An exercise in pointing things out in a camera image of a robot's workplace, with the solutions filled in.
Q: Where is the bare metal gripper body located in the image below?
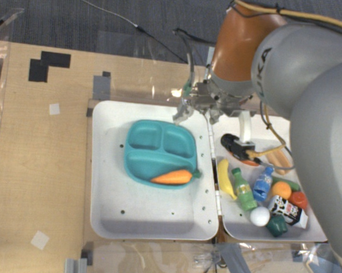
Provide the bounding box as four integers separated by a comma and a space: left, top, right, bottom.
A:
180, 78, 259, 120

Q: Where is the red flat slice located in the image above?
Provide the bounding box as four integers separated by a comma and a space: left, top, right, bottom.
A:
238, 157, 261, 167

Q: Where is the teal divided plate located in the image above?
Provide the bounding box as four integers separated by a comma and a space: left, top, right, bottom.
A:
121, 118, 205, 192

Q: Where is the yellow banana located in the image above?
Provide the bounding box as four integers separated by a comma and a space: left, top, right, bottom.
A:
214, 157, 241, 201

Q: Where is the orange carrot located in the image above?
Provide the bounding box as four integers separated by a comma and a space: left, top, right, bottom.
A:
150, 166, 194, 187

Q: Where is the tan sausage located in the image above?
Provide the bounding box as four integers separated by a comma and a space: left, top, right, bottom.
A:
265, 146, 295, 176

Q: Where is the green bottle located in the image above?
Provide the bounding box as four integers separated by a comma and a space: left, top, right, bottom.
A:
228, 166, 261, 213

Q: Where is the blue bottle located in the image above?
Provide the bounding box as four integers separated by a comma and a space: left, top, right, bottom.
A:
252, 165, 276, 204

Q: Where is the orange fruit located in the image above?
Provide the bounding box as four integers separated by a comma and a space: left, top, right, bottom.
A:
270, 180, 293, 201

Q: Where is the white plastic tray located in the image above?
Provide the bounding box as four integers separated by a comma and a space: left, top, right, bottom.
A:
203, 109, 337, 248
83, 99, 228, 248

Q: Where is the green cucumber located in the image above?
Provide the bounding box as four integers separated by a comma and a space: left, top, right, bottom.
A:
271, 175, 302, 193

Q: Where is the white egg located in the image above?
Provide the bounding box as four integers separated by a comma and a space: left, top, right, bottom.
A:
249, 205, 272, 228

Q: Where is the black and white milk carton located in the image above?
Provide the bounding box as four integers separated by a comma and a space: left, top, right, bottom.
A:
266, 194, 311, 229

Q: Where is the red tomato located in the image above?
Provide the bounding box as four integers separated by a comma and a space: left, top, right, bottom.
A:
288, 190, 309, 210

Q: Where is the dark green bell pepper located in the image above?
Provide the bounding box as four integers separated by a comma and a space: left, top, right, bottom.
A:
265, 213, 290, 239

